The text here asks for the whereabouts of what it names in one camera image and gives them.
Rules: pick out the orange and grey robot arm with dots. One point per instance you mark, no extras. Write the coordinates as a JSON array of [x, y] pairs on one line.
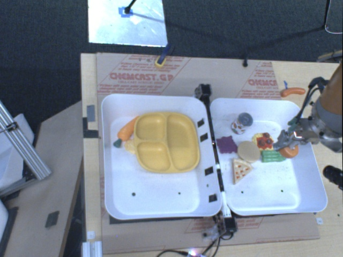
[[333, 95]]

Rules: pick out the small can with grey lid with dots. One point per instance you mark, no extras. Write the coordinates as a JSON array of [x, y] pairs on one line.
[[241, 124]]

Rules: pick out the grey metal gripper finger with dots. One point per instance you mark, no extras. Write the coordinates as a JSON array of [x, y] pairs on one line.
[[293, 144], [282, 140]]

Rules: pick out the orange sausage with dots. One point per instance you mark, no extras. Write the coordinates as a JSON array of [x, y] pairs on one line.
[[293, 91]]

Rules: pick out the purple grapes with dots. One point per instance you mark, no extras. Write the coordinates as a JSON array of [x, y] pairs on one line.
[[226, 144]]

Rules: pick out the brown cardboard board red print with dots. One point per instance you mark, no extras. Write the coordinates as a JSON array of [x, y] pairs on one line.
[[174, 74]]

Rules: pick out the orange doughnut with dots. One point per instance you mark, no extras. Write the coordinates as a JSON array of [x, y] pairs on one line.
[[290, 153]]

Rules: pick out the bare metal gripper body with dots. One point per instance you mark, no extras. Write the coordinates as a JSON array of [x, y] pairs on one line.
[[308, 132]]

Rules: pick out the pale yellow toy food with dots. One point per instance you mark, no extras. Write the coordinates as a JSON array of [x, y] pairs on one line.
[[130, 146]]

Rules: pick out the triangular pizza slice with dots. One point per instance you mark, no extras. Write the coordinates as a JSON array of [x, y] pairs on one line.
[[239, 170]]

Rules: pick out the green ribbed toy vegetable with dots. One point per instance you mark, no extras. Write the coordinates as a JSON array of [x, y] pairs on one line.
[[272, 157]]

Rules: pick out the yellow divided plate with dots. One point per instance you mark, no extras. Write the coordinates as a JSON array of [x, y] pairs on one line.
[[167, 143]]

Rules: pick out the orange carrot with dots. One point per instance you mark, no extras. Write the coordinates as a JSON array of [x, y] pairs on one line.
[[127, 130]]

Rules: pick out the yellow pizza with red toppings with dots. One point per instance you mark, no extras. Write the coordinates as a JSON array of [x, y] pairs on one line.
[[264, 141]]

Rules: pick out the beige round biscuit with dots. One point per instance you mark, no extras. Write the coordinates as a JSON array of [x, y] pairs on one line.
[[248, 151]]

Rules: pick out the white plastic tray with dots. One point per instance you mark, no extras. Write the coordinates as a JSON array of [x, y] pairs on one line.
[[160, 191], [273, 191]]

